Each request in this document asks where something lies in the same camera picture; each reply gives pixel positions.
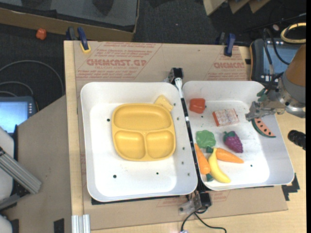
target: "toy watermelon slice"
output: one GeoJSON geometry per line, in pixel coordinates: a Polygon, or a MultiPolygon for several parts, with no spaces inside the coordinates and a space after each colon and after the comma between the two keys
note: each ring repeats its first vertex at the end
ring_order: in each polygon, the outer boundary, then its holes
{"type": "Polygon", "coordinates": [[[255,128],[255,130],[266,137],[274,138],[276,137],[267,127],[267,125],[260,119],[260,118],[254,118],[252,119],[252,124],[255,128]]]}

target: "blue clamp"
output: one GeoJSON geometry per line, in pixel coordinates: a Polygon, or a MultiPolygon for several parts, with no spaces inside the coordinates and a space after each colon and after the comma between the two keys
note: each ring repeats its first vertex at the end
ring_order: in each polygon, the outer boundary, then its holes
{"type": "Polygon", "coordinates": [[[229,56],[229,57],[232,56],[232,48],[233,48],[234,41],[235,41],[235,35],[233,33],[230,33],[228,35],[227,46],[225,47],[225,51],[224,51],[225,56],[229,56]]]}
{"type": "Polygon", "coordinates": [[[66,39],[67,40],[72,40],[72,41],[75,41],[75,40],[80,40],[80,46],[81,46],[81,49],[84,53],[88,53],[91,51],[91,47],[89,45],[89,43],[87,42],[87,39],[86,39],[86,34],[84,33],[84,30],[82,27],[78,27],[77,29],[78,31],[78,34],[79,34],[79,38],[76,37],[75,33],[74,33],[74,29],[73,27],[68,27],[67,31],[66,31],[66,39]]]}

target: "yellow divided plate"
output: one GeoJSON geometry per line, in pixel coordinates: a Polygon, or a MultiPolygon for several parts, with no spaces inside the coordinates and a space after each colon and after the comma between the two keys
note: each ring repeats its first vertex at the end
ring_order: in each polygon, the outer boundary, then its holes
{"type": "Polygon", "coordinates": [[[163,160],[176,146],[171,113],[151,103],[117,107],[112,115],[112,138],[117,153],[131,161],[163,160]]]}

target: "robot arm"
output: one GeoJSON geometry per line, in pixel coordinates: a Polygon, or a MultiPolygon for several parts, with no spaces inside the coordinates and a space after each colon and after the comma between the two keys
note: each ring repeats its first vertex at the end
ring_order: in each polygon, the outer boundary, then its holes
{"type": "Polygon", "coordinates": [[[263,89],[258,101],[254,101],[245,114],[248,121],[274,113],[287,111],[297,117],[305,118],[306,112],[306,44],[301,45],[286,71],[278,77],[275,90],[263,89]]]}

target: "orange object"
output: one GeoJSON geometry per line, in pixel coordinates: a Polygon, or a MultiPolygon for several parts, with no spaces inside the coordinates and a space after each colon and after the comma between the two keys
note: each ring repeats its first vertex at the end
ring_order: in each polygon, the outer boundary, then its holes
{"type": "Polygon", "coordinates": [[[205,110],[205,99],[191,99],[190,110],[202,114],[205,110]]]}
{"type": "Polygon", "coordinates": [[[194,147],[195,147],[196,157],[198,159],[198,165],[199,165],[200,173],[204,174],[204,175],[210,173],[210,165],[207,161],[207,158],[205,158],[201,149],[199,148],[199,146],[196,143],[194,144],[194,147]]]}
{"type": "Polygon", "coordinates": [[[244,163],[244,160],[239,158],[238,156],[224,150],[222,148],[217,148],[216,150],[216,158],[217,160],[233,162],[233,163],[244,163]]]}
{"type": "Polygon", "coordinates": [[[47,37],[47,31],[45,29],[39,28],[35,36],[40,40],[44,40],[47,37]]]}

